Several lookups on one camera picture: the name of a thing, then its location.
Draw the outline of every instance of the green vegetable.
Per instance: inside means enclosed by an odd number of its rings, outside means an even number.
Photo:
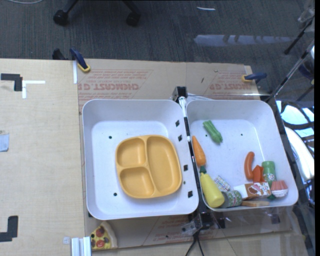
[[[216,143],[222,142],[223,139],[222,139],[221,133],[217,130],[217,128],[214,126],[211,120],[204,121],[203,126],[206,129],[206,131],[209,133],[209,135],[211,136],[214,142]]]

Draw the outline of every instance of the cupcake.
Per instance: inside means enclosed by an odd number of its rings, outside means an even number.
[[[288,187],[284,180],[274,180],[271,185],[271,192],[276,198],[282,198],[287,195]]]

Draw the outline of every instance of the chair caster wheel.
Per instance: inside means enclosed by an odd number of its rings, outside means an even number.
[[[132,27],[135,27],[138,22],[139,22],[139,19],[140,19],[140,15],[137,15],[133,12],[131,12],[128,17],[126,18],[126,23],[129,25],[129,26],[132,26]]]
[[[56,24],[64,26],[68,22],[68,13],[63,10],[58,10],[54,15],[53,20]]]

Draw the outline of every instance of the gray carpet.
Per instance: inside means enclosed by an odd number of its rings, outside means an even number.
[[[137,27],[126,24],[122,1],[100,0],[79,1],[69,24],[57,25],[53,16],[66,2],[0,0],[0,58],[49,60],[56,48],[70,58],[75,47],[84,58],[245,64],[267,73],[259,86],[271,92],[314,37],[306,33],[284,54],[301,31],[304,0],[134,1],[142,12]],[[211,38],[199,42],[198,35]],[[217,35],[245,41],[224,44]]]

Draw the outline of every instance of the carrot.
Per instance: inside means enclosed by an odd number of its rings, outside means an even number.
[[[254,174],[252,172],[252,161],[254,160],[255,153],[250,151],[244,160],[244,174],[248,180],[252,180],[254,178]]]
[[[252,174],[253,174],[253,182],[265,182],[264,179],[264,168],[260,165],[256,165],[253,170],[252,170]]]
[[[192,136],[192,145],[196,164],[198,167],[204,166],[207,162],[206,155],[195,136]]]

